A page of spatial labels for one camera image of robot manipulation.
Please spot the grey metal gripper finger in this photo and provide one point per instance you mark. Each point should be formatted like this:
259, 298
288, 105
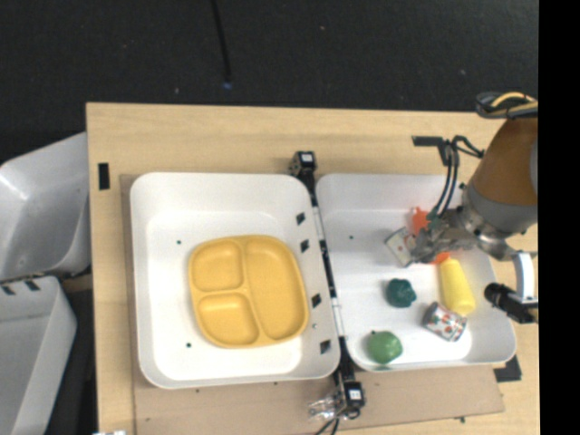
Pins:
423, 254
430, 236

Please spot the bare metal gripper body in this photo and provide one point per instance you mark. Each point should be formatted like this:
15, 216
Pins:
469, 238

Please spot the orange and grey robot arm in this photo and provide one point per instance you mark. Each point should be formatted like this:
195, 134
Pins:
503, 170

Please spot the orange toy piece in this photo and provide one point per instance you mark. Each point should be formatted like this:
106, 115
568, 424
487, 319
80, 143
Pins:
418, 220

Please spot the white printed carton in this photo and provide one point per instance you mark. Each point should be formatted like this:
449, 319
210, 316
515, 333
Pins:
399, 245

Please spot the dark green broccoli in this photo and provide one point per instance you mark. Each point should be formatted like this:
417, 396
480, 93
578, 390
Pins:
401, 292

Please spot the yellow bottle with orange cap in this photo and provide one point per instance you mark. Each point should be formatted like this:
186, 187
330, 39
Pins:
457, 288

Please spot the white plastic tray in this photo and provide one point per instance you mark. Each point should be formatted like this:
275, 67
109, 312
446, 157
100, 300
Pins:
167, 288
362, 261

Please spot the white can with red print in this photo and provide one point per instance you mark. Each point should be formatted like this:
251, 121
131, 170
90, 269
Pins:
445, 322

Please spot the thin black and white rod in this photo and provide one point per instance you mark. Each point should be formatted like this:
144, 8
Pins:
327, 261

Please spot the light green apple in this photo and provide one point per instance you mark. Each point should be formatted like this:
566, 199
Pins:
384, 347

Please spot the yellow divided plate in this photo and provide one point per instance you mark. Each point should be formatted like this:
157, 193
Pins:
247, 290

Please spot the black cylinder on white bracket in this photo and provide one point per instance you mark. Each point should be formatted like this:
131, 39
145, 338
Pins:
509, 301

